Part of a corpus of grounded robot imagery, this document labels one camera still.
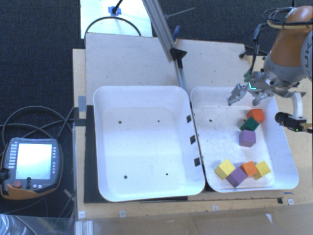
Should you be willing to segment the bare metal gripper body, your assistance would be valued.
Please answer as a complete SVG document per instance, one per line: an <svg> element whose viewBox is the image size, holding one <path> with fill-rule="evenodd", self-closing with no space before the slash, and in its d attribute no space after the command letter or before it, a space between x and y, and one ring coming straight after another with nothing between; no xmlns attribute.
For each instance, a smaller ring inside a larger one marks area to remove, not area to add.
<svg viewBox="0 0 313 235"><path fill-rule="evenodd" d="M272 96L277 94L281 97L291 97L290 88L297 88L300 82L287 82L277 77L271 71L247 71L245 82L248 83L248 91L255 94Z"/></svg>

